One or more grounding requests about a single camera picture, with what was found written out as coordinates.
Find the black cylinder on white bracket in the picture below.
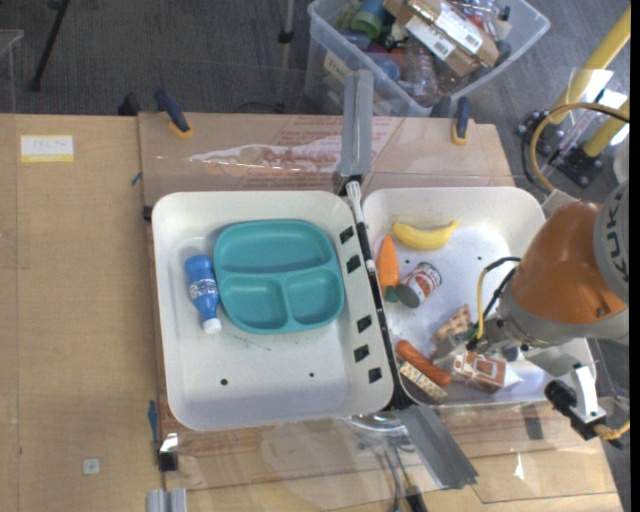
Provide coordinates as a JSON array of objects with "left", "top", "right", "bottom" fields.
[{"left": 543, "top": 363, "right": 609, "bottom": 442}]

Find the white and brown carton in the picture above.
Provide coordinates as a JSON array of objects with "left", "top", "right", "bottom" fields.
[{"left": 447, "top": 349, "right": 524, "bottom": 394}]

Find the tan checkered biscuit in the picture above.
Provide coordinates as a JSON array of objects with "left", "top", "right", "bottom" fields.
[{"left": 398, "top": 360, "right": 449, "bottom": 404}]

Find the white plastic tray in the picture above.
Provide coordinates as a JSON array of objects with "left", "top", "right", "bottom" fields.
[
  {"left": 360, "top": 186, "right": 599, "bottom": 409},
  {"left": 151, "top": 189, "right": 395, "bottom": 432}
]

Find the pizza slice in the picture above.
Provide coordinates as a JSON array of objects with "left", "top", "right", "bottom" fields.
[{"left": 432, "top": 303, "right": 473, "bottom": 344}]

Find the yellow banana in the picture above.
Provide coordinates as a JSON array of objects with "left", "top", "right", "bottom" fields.
[{"left": 392, "top": 219, "right": 460, "bottom": 251}]

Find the teal divided plate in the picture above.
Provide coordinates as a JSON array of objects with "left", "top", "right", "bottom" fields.
[{"left": 212, "top": 218, "right": 347, "bottom": 336}]

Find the red sausage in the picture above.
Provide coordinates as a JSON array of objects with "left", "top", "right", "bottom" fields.
[{"left": 395, "top": 339, "right": 453, "bottom": 388}]

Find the clear plastic storage bin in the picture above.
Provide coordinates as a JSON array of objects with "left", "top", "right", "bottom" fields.
[{"left": 305, "top": 0, "right": 552, "bottom": 119}]

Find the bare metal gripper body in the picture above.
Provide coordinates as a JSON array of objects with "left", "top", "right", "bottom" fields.
[{"left": 467, "top": 318, "right": 532, "bottom": 362}]

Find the red and white can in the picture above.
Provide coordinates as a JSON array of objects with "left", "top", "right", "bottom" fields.
[{"left": 397, "top": 261, "right": 443, "bottom": 309}]

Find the orange carrot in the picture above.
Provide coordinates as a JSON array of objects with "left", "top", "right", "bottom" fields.
[{"left": 376, "top": 234, "right": 402, "bottom": 304}]

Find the blue bottle white cap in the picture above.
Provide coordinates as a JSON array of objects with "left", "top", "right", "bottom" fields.
[{"left": 184, "top": 254, "right": 223, "bottom": 335}]

